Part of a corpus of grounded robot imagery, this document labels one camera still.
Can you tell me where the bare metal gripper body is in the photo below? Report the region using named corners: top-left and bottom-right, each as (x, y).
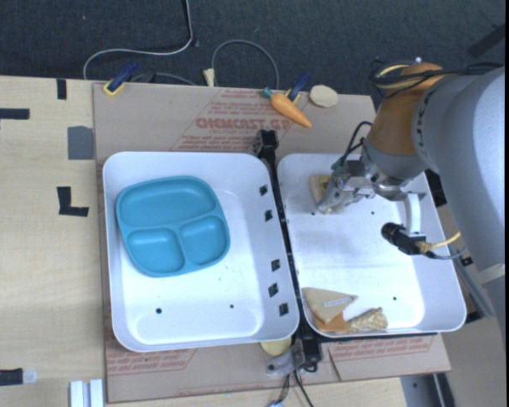
top-left (333, 159), bottom-right (413, 202)

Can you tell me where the tan bread slice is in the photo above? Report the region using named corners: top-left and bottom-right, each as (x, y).
top-left (308, 174), bottom-right (337, 211)

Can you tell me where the white plastic tray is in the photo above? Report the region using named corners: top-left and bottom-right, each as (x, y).
top-left (102, 150), bottom-right (301, 353)
top-left (276, 153), bottom-right (468, 339)

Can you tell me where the beige round biscuit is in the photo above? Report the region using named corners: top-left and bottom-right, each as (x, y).
top-left (308, 84), bottom-right (339, 109)

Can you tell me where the orange carrot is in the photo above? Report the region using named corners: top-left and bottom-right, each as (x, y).
top-left (260, 86), bottom-right (314, 130)

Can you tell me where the beige triangular slice white label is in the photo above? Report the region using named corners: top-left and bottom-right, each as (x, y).
top-left (301, 287), bottom-right (360, 326)

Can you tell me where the orange cheese slice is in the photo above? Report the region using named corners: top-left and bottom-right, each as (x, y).
top-left (313, 310), bottom-right (350, 335)

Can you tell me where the tan crumbly bread piece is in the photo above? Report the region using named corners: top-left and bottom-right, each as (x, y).
top-left (346, 306), bottom-right (389, 335)

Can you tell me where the pale yellow round object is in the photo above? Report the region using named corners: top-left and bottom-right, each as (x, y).
top-left (259, 336), bottom-right (294, 357)

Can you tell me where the blue divided plate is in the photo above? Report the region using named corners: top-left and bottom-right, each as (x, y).
top-left (115, 175), bottom-right (232, 279)

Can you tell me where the brown cardboard board red print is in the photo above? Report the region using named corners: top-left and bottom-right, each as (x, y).
top-left (92, 81), bottom-right (453, 404)

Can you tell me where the black cylinder on white bracket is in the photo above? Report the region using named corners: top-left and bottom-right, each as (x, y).
top-left (380, 191), bottom-right (429, 257)

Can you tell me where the black block with thin wires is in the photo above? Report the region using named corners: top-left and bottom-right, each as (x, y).
top-left (254, 128), bottom-right (280, 159)
top-left (299, 332), bottom-right (324, 365)

